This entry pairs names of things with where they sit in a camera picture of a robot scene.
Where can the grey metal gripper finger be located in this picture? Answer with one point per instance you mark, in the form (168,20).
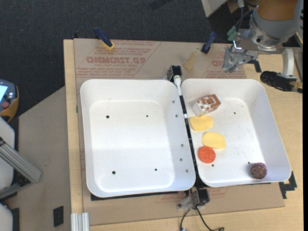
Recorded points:
(237,65)
(227,60)

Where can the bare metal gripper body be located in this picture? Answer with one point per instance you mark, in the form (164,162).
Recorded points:
(264,44)

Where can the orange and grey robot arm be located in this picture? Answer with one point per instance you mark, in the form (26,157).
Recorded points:
(276,6)

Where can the beige spiral cone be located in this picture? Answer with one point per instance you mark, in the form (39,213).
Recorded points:
(189,62)

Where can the brown and white carton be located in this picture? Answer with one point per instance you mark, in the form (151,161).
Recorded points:
(207,104)

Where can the yellow potato chip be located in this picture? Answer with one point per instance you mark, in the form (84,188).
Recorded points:
(201,123)
(213,140)

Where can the white plastic tray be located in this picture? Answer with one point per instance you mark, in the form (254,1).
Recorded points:
(134,138)
(240,133)

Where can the thin black and white rod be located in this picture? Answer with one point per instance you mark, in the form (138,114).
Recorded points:
(188,126)

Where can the brown cardboard board red print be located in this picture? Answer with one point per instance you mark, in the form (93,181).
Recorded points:
(149,56)

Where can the orange round slice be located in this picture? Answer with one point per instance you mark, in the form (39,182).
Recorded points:
(206,154)

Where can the black cylinder on white bracket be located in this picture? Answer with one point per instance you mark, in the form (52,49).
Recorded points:
(276,80)

